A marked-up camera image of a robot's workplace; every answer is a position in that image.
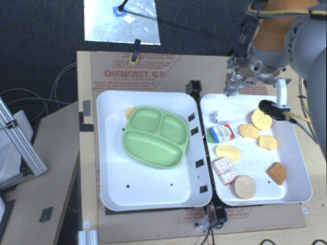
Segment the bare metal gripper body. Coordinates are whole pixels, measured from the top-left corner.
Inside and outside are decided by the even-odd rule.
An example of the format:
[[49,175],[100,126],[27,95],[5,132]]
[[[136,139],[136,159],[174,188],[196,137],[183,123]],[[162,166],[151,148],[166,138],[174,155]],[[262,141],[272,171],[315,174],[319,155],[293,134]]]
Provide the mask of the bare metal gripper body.
[[238,59],[233,64],[231,80],[238,86],[250,86],[257,82],[272,84],[280,72],[280,68],[267,66],[260,60]]

